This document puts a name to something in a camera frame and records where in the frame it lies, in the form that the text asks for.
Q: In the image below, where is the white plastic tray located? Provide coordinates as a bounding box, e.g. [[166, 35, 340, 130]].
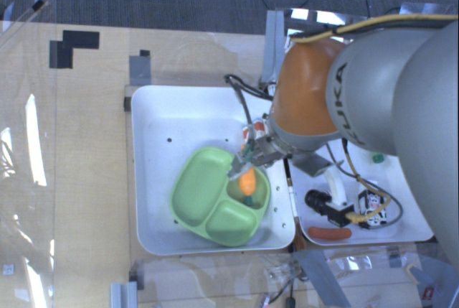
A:
[[288, 139, 435, 247], [130, 84, 297, 257]]

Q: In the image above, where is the green divided plate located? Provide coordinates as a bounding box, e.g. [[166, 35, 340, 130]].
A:
[[169, 146, 272, 248]]

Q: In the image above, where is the orange carrot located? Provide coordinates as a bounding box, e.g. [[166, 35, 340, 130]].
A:
[[238, 167, 257, 207]]

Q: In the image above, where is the red and white carton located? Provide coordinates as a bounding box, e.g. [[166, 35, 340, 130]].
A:
[[242, 117, 269, 142]]

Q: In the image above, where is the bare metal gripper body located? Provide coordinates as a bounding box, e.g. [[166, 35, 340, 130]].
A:
[[250, 134, 292, 169]]

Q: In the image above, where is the black cylinder on white bracket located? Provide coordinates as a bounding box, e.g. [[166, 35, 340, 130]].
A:
[[304, 167, 356, 228]]

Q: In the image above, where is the black and white cow carton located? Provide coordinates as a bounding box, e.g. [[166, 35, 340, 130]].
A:
[[357, 189, 389, 229]]

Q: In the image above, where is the red sausage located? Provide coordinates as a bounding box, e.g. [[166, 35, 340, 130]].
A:
[[308, 225, 353, 241]]

